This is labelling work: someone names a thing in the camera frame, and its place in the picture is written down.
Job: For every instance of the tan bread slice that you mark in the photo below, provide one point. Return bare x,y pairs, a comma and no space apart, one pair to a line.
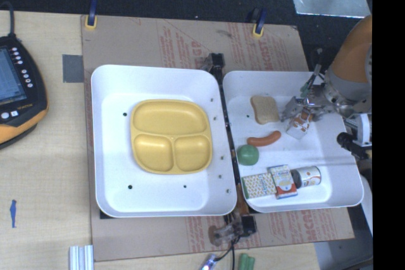
265,109

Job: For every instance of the yellow patterned carton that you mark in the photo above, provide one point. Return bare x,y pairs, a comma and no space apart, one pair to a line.
259,186

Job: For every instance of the green ribbed object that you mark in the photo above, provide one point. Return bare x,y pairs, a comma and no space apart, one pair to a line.
246,262

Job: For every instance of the white and orange carton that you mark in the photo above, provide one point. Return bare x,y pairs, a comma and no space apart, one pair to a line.
298,129

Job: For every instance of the green round toy fruit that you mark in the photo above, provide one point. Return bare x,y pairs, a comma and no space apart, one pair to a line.
247,155

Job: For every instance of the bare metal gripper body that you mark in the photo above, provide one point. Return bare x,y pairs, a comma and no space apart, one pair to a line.
332,101

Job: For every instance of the black cylinder on white bracket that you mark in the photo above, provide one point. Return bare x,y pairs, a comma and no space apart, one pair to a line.
359,129

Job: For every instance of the orange and white packet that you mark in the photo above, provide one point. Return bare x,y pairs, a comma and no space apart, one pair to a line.
283,181

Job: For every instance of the brown cardboard board red print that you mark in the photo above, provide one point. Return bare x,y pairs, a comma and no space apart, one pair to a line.
133,38

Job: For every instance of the white and orange can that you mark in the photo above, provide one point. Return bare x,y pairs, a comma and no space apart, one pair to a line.
308,177

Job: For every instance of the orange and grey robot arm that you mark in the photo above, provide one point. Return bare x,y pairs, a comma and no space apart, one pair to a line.
354,53

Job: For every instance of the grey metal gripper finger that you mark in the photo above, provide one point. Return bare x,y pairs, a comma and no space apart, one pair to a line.
292,107
316,113

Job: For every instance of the yellow divided plate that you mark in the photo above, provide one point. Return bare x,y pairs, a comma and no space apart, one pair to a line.
171,136

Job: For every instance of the thin black rod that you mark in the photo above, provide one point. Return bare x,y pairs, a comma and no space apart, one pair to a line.
228,126

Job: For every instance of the orange sausage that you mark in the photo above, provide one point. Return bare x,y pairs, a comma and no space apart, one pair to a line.
264,139

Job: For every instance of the white plastic tray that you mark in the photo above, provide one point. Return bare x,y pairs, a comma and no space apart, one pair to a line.
114,136
316,151

